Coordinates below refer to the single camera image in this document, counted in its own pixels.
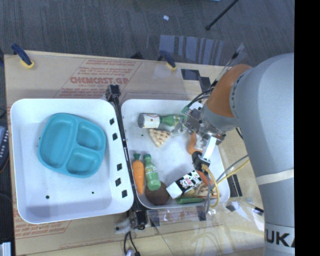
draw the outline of bottle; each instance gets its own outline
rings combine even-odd
[[[146,185],[149,190],[155,191],[161,187],[157,167],[151,162],[151,155],[145,154],[144,160],[144,173],[146,178]]]
[[[141,113],[138,117],[138,126],[140,128],[172,132],[178,125],[182,126],[186,118],[186,116],[177,114],[162,116],[152,113]]]

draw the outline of orange object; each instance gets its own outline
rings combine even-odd
[[[200,151],[202,153],[202,150],[194,148],[196,143],[197,143],[197,138],[196,138],[196,133],[194,132],[190,135],[190,142],[187,149],[190,155],[192,155],[195,151]]]
[[[145,183],[145,167],[139,160],[141,154],[134,153],[134,162],[132,163],[133,178],[136,186],[136,190],[142,194],[144,192]]]
[[[199,176],[202,179],[202,181],[204,182],[204,184],[206,184],[208,186],[207,176],[200,170],[196,170],[196,172],[199,174]],[[210,181],[210,186],[213,186],[214,182],[212,179],[210,179],[210,177],[209,177],[209,181]]]

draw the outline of brown round object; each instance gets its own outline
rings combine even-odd
[[[166,190],[167,186],[163,182],[161,182],[161,187],[157,190],[150,190],[148,186],[145,187],[145,196],[148,201],[155,206],[162,206],[166,204],[169,200],[169,193]]]

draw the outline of white tray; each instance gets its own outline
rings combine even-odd
[[[88,119],[105,131],[104,158],[91,177],[52,171],[38,159],[39,138],[47,120],[62,112]],[[103,216],[123,213],[132,206],[127,162],[110,103],[102,99],[21,99],[12,105],[10,115],[17,208],[25,221],[40,224]]]
[[[171,183],[194,170],[191,155],[187,151],[190,135],[184,133],[180,136],[170,137],[161,147],[151,140],[148,129],[138,127],[138,116],[140,113],[154,113],[159,115],[177,114],[181,115],[181,110],[189,104],[187,100],[159,100],[159,99],[129,99],[121,107],[123,126],[127,140],[129,158],[134,161],[134,153],[140,153],[140,160],[143,162],[144,154],[151,154],[152,162],[157,166],[160,180],[169,186]],[[202,106],[196,102],[192,107]],[[209,169],[218,178],[224,172],[219,149],[216,146],[210,157]],[[226,202],[230,197],[230,188],[225,179],[219,186],[220,202]],[[149,209],[192,207],[203,205],[200,203],[178,204],[172,198],[165,205],[154,205],[150,203],[144,194],[137,192],[139,201]]]

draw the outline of bottle cap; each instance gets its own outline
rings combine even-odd
[[[160,189],[161,181],[158,179],[152,179],[152,180],[149,180],[146,185],[149,190],[155,191],[155,190]]]
[[[151,155],[150,155],[150,154],[145,154],[145,155],[143,156],[143,159],[146,159],[146,158],[151,158]]]

